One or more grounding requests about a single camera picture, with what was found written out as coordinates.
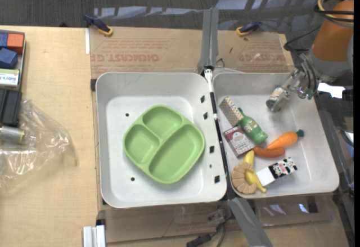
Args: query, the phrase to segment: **black connector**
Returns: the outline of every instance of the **black connector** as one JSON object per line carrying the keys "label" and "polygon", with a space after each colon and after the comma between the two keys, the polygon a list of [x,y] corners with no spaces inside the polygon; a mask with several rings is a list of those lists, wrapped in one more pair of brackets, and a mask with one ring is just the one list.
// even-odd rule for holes
{"label": "black connector", "polygon": [[209,234],[206,234],[204,236],[199,236],[195,240],[186,243],[186,247],[197,247],[202,245],[203,243],[209,242],[211,239],[212,238]]}

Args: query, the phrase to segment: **blue block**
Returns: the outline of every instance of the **blue block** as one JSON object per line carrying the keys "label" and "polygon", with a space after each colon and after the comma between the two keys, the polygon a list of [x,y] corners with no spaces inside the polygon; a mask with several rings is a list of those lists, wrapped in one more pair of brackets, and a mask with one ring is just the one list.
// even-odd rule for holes
{"label": "blue block", "polygon": [[13,69],[16,63],[17,63],[16,52],[6,48],[2,48],[0,50],[0,68]]}
{"label": "blue block", "polygon": [[7,47],[7,34],[0,34],[0,48]]}

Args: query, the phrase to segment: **green bottle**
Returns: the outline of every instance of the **green bottle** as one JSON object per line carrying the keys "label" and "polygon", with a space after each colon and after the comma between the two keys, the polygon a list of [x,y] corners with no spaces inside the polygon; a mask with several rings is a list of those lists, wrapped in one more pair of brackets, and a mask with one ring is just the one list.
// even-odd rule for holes
{"label": "green bottle", "polygon": [[246,132],[246,134],[250,137],[251,140],[253,140],[256,145],[260,145],[260,143],[266,140],[268,135],[262,131],[259,124],[253,118],[246,116],[242,112],[241,108],[237,109],[243,116],[243,118],[238,121],[237,125],[239,125],[242,130]]}

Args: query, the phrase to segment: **red block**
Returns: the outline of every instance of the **red block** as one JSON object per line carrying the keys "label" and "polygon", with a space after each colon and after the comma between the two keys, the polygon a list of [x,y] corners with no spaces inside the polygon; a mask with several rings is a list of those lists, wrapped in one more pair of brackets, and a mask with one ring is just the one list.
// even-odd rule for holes
{"label": "red block", "polygon": [[15,51],[17,54],[23,53],[24,35],[9,33],[7,36],[7,48]]}

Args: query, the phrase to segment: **plastic tray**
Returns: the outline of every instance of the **plastic tray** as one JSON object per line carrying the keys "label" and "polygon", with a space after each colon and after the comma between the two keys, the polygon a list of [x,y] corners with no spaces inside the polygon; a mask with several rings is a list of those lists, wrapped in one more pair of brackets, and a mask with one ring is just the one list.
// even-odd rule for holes
{"label": "plastic tray", "polygon": [[204,151],[205,139],[182,114],[156,105],[127,130],[123,147],[130,160],[148,176],[170,184],[190,171]]}
{"label": "plastic tray", "polygon": [[[256,190],[254,194],[245,195],[235,192],[247,199],[261,197],[276,197],[287,195],[321,194],[333,192],[339,185],[339,174],[328,145],[316,103],[314,99],[300,99],[296,94],[291,95],[290,102],[277,113],[266,107],[266,100],[273,90],[280,86],[288,73],[259,74],[259,73],[219,73],[213,78],[213,87],[217,106],[226,96],[242,108],[244,113],[256,120],[268,138],[261,144],[266,147],[271,141],[287,131],[302,129],[305,136],[297,143],[285,148],[283,156],[292,157],[298,171],[266,186],[262,193]],[[231,128],[230,123],[218,108],[220,128],[226,131]],[[223,140],[227,156],[229,172],[243,160],[231,150],[226,140]],[[255,157],[254,170],[257,172],[282,158]]]}
{"label": "plastic tray", "polygon": [[[209,87],[202,76],[195,73],[105,73],[97,79],[96,100],[100,189],[102,198],[110,206],[130,208],[214,202],[225,195],[227,184],[220,143]],[[146,110],[156,105],[168,106],[182,114],[205,138],[199,159],[181,180],[172,184],[150,178],[123,150],[126,131]],[[156,133],[154,140],[160,134],[170,134],[161,126],[152,127],[154,122],[147,122]]]}

